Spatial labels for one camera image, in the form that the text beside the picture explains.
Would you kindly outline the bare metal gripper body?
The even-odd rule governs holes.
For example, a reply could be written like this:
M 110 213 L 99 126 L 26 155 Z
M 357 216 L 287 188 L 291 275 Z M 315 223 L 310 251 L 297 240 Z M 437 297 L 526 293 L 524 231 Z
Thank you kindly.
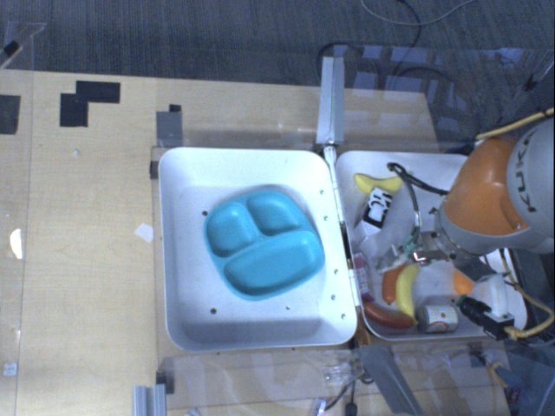
M 433 261 L 456 261 L 459 259 L 459 248 L 446 235 L 438 231 L 423 231 L 416 239 L 411 258 L 419 264 L 430 264 Z

